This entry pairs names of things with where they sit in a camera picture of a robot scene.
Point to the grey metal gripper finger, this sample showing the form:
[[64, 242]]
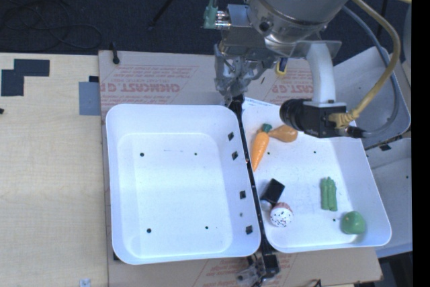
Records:
[[247, 77], [222, 77]]

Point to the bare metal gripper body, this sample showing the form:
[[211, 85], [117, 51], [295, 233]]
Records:
[[247, 40]]

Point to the orange carrot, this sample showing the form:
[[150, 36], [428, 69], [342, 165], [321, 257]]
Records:
[[260, 146]]

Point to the brown cardboard board red print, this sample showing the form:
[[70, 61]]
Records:
[[151, 84]]

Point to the white plastic tray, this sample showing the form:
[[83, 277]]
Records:
[[309, 171], [181, 191]]

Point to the black bottle with white cap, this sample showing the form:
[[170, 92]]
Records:
[[272, 192]]

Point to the white sprinkled cupcake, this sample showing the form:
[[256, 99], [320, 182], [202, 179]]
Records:
[[281, 215]]

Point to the green asparagus bundle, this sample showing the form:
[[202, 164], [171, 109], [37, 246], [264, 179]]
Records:
[[328, 195]]

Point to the green pepper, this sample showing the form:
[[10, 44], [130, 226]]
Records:
[[352, 223]]

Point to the black cylinder on white bracket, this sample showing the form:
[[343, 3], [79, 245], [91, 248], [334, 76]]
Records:
[[315, 117]]

